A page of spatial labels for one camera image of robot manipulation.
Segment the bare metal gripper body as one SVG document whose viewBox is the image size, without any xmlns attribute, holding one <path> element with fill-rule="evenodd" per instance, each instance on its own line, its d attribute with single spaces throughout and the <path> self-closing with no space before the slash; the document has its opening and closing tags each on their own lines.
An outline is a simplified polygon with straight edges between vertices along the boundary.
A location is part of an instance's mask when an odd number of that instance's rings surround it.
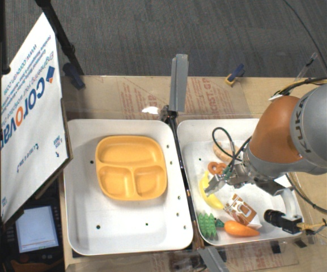
<svg viewBox="0 0 327 272">
<path fill-rule="evenodd" d="M 235 188 L 241 188 L 245 184 L 254 184 L 254 179 L 250 177 L 250 168 L 244 164 L 235 164 L 229 167 L 230 176 L 226 181 L 227 184 L 234 186 Z"/>
</svg>

